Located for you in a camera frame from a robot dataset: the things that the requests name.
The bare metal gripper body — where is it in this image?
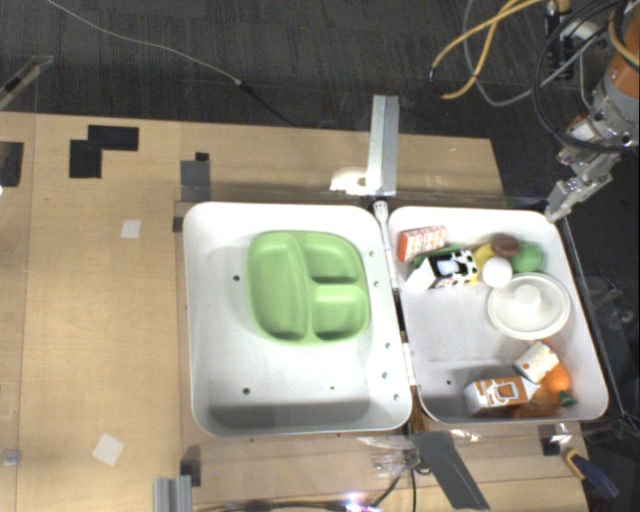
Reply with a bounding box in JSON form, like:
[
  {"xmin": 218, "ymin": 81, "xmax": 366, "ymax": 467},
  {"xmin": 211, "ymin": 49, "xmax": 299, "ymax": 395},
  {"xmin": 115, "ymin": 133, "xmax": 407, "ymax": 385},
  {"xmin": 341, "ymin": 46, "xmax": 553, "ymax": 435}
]
[{"xmin": 555, "ymin": 110, "xmax": 627, "ymax": 197}]

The green round toy fruit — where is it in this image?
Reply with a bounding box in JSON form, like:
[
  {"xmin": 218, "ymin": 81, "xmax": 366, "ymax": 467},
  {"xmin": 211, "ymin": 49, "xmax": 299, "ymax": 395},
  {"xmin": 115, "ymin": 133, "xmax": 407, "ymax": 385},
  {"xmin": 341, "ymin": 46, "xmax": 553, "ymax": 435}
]
[{"xmin": 509, "ymin": 242, "xmax": 545, "ymax": 275}]

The brown round biscuit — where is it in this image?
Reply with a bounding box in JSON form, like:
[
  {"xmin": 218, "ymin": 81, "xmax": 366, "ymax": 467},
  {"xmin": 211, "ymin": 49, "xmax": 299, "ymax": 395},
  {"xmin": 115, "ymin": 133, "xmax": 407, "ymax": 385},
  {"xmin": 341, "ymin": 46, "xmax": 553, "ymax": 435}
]
[{"xmin": 489, "ymin": 232, "xmax": 522, "ymax": 260}]

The yellow toy fruit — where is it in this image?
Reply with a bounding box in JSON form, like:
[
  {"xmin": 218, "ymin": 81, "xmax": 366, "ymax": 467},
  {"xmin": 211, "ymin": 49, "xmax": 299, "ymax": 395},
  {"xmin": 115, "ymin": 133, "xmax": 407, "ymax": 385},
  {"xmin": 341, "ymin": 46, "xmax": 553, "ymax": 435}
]
[{"xmin": 471, "ymin": 241, "xmax": 497, "ymax": 272}]

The white egg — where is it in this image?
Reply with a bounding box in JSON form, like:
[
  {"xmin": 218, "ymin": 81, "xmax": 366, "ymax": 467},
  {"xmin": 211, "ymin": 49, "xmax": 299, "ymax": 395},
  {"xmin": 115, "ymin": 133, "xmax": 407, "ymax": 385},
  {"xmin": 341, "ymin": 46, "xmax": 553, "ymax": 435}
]
[{"xmin": 480, "ymin": 256, "xmax": 514, "ymax": 289}]

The white bowl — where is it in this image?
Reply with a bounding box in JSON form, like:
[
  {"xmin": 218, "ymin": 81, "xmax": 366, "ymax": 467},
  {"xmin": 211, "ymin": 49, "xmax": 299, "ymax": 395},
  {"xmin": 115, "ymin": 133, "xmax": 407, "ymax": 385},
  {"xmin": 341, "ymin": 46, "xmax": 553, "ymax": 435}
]
[{"xmin": 486, "ymin": 271, "xmax": 573, "ymax": 342}]

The black and white cow carton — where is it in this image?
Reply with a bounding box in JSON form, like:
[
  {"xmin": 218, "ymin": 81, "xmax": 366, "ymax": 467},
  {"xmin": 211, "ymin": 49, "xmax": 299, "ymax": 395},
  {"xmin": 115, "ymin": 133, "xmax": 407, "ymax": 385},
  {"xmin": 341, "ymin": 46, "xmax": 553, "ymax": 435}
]
[{"xmin": 403, "ymin": 247, "xmax": 481, "ymax": 292}]

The red and white carton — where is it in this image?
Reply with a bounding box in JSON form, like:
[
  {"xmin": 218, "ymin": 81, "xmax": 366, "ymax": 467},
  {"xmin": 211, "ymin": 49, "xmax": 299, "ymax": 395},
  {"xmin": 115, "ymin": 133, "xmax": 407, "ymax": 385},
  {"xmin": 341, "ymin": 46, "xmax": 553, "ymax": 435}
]
[{"xmin": 396, "ymin": 224, "xmax": 449, "ymax": 264}]

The white plastic tray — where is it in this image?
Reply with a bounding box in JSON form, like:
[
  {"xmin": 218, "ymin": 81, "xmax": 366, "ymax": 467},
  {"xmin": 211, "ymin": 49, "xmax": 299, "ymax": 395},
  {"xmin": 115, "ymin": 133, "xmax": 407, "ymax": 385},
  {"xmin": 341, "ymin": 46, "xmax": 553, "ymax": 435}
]
[
  {"xmin": 387, "ymin": 205, "xmax": 611, "ymax": 426},
  {"xmin": 181, "ymin": 200, "xmax": 414, "ymax": 441}
]

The orange carrot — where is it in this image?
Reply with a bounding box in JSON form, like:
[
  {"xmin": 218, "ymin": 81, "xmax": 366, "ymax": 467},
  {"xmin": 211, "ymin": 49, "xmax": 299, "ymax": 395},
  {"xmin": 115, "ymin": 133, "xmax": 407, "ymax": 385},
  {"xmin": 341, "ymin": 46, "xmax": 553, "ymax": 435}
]
[{"xmin": 541, "ymin": 361, "xmax": 577, "ymax": 408}]

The brown and white carton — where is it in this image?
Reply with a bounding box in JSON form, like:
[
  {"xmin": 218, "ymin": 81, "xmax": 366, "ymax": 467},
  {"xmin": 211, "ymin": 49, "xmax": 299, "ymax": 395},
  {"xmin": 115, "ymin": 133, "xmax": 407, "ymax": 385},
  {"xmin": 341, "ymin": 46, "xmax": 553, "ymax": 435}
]
[{"xmin": 462, "ymin": 375, "xmax": 542, "ymax": 418}]

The pale wood board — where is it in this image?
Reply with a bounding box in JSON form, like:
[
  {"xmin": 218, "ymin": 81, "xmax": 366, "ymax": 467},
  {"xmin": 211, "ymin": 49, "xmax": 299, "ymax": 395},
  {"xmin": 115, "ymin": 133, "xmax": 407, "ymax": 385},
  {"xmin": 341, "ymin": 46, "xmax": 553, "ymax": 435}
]
[{"xmin": 177, "ymin": 121, "xmax": 591, "ymax": 512}]

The green divided plate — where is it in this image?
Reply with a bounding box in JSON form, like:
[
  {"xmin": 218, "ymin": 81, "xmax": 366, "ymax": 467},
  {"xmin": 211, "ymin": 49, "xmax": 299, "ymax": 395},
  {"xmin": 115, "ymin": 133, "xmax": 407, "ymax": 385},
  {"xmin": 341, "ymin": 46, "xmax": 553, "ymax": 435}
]
[{"xmin": 245, "ymin": 229, "xmax": 373, "ymax": 344}]

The black cylinder on white bracket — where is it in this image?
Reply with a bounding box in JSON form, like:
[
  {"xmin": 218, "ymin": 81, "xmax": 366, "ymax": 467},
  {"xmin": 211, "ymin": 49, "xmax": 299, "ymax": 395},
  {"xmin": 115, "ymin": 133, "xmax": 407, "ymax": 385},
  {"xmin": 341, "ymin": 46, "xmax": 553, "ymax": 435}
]
[{"xmin": 544, "ymin": 0, "xmax": 602, "ymax": 82}]

